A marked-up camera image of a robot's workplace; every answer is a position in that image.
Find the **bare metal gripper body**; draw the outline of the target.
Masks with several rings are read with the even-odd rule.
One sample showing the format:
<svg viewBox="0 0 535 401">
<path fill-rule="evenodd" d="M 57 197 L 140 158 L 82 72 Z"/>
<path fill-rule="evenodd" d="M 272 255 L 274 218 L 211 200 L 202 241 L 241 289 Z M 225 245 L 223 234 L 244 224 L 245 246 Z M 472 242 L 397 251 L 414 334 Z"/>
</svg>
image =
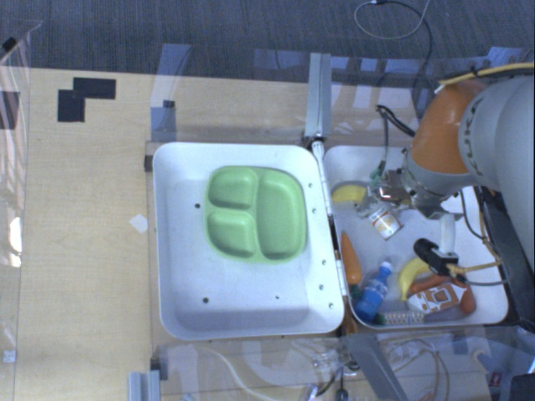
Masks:
<svg viewBox="0 0 535 401">
<path fill-rule="evenodd" d="M 425 169 L 378 170 L 370 174 L 371 195 L 378 201 L 418 210 L 427 219 L 440 219 L 442 202 L 461 189 L 461 175 Z"/>
</svg>

